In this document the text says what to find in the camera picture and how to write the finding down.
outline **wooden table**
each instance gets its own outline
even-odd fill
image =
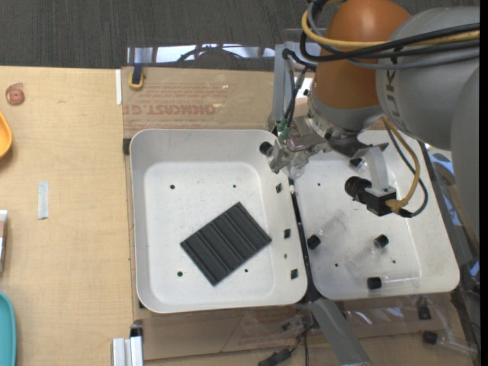
[[[0,291],[18,328],[18,366],[110,365],[113,338],[133,322],[122,110],[114,70],[0,68],[0,91],[24,84],[18,106],[0,97],[13,147],[0,159],[8,210]],[[37,186],[49,182],[49,216],[37,219]],[[457,315],[451,328],[462,335]],[[375,365],[469,365],[424,348],[418,335],[362,339]],[[257,364],[270,350],[154,361],[160,365]],[[327,344],[310,364],[338,364]],[[303,364],[303,349],[288,364]]]

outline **white strip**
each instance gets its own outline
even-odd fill
[[[43,220],[49,216],[49,182],[42,180],[37,185],[37,219]]]
[[[120,69],[115,70],[115,90],[117,92],[117,104],[122,103],[122,75]]]

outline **blue object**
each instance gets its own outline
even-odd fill
[[[0,291],[0,365],[15,366],[17,354],[17,330],[14,307],[8,297]]]

